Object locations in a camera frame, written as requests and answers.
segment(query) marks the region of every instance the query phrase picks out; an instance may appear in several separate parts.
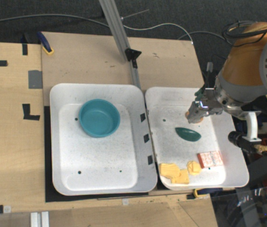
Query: white tray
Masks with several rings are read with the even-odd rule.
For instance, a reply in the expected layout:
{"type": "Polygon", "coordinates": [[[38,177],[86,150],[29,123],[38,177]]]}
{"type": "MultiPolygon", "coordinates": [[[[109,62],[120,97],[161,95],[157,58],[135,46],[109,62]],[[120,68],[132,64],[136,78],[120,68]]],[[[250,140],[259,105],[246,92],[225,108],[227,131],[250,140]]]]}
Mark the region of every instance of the white tray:
{"type": "Polygon", "coordinates": [[[161,176],[162,183],[171,190],[195,188],[242,187],[249,181],[249,172],[240,148],[228,140],[235,130],[232,117],[221,115],[204,117],[198,124],[189,124],[185,117],[198,88],[152,87],[146,91],[148,120],[152,133],[155,157],[160,163],[176,163],[187,168],[188,161],[197,161],[197,153],[219,150],[224,166],[203,169],[199,175],[190,175],[189,184],[172,184],[161,176]],[[201,134],[196,142],[180,138],[176,127],[188,128],[201,134]]]}
{"type": "Polygon", "coordinates": [[[51,89],[50,107],[52,178],[58,192],[63,195],[148,192],[156,186],[145,100],[139,88],[58,84],[51,89]],[[88,136],[76,120],[81,106],[97,98],[114,104],[121,117],[116,132],[104,138],[88,136]]]}

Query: gray carpet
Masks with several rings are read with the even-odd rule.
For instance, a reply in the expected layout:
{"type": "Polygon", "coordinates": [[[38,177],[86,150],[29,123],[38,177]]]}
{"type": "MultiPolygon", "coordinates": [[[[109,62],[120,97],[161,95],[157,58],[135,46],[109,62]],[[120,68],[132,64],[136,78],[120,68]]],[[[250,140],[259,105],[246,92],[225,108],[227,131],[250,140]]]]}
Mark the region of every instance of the gray carpet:
{"type": "MultiPolygon", "coordinates": [[[[148,12],[128,17],[123,23],[134,28],[145,28],[161,23],[175,23],[188,32],[209,31],[221,34],[223,27],[237,20],[267,22],[267,0],[115,0],[119,13],[126,17],[148,9],[148,12]]],[[[0,19],[31,14],[71,14],[101,18],[98,0],[0,0],[0,19]]],[[[110,35],[100,25],[63,17],[39,17],[0,23],[0,42],[19,43],[23,33],[37,42],[37,31],[110,35]]],[[[126,29],[128,36],[177,39],[183,31],[175,26],[162,26],[148,31],[126,29]]],[[[209,34],[193,34],[195,50],[202,69],[213,61],[219,70],[231,47],[220,38],[209,34]]]]}

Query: blue clamp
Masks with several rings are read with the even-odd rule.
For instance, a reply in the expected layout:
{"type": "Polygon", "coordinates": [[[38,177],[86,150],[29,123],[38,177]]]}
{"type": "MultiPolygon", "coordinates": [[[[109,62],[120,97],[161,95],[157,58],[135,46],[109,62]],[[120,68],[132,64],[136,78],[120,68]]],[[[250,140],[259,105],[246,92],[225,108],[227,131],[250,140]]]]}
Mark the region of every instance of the blue clamp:
{"type": "Polygon", "coordinates": [[[54,50],[49,45],[46,37],[41,32],[37,32],[37,36],[38,36],[39,40],[41,41],[41,44],[43,45],[42,49],[45,51],[45,53],[47,55],[52,55],[54,53],[54,50]]]}

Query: yellow food item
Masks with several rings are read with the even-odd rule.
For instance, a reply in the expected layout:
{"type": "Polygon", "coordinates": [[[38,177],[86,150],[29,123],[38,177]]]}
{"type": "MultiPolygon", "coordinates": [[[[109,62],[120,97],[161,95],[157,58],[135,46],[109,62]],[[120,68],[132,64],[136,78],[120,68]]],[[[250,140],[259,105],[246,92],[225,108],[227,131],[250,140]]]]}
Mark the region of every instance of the yellow food item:
{"type": "Polygon", "coordinates": [[[169,179],[178,177],[180,175],[180,168],[175,164],[162,163],[159,166],[160,175],[167,177],[169,179]]]}
{"type": "Polygon", "coordinates": [[[189,174],[187,169],[180,171],[180,176],[172,178],[171,183],[189,184],[189,174]]]}
{"type": "Polygon", "coordinates": [[[196,161],[189,161],[187,168],[190,175],[198,175],[201,172],[201,166],[196,161]]]}

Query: green plastic object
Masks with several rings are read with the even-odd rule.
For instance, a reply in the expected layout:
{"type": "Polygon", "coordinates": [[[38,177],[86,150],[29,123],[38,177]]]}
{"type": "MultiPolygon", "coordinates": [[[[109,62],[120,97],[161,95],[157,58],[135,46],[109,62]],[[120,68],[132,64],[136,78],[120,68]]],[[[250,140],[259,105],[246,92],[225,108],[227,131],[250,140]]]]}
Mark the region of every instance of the green plastic object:
{"type": "Polygon", "coordinates": [[[83,130],[94,138],[113,134],[120,125],[120,114],[110,102],[93,99],[86,102],[79,113],[83,130]]]}
{"type": "Polygon", "coordinates": [[[193,130],[186,129],[186,128],[178,127],[178,128],[175,128],[175,131],[179,137],[187,141],[194,142],[194,141],[198,141],[201,138],[201,135],[199,133],[193,130]]]}

